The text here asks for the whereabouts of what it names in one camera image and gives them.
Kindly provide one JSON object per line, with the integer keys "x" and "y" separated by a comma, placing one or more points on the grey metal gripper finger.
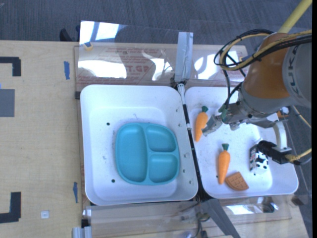
{"x": 207, "y": 131}
{"x": 215, "y": 122}

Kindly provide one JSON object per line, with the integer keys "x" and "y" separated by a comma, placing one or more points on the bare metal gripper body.
{"x": 241, "y": 116}

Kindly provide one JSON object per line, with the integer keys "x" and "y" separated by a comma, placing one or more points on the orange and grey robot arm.
{"x": 268, "y": 78}

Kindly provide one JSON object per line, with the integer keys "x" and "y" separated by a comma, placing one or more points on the orange toy carrot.
{"x": 199, "y": 126}
{"x": 223, "y": 162}

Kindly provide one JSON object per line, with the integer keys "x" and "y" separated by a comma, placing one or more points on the white plastic tray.
{"x": 99, "y": 145}
{"x": 242, "y": 137}

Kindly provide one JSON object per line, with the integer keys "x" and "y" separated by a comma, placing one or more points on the cow print milk carton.
{"x": 257, "y": 161}

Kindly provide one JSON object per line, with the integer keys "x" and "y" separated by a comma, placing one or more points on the orange waffle biscuit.
{"x": 237, "y": 182}

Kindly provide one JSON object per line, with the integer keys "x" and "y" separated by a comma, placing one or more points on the blue divided plate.
{"x": 133, "y": 152}

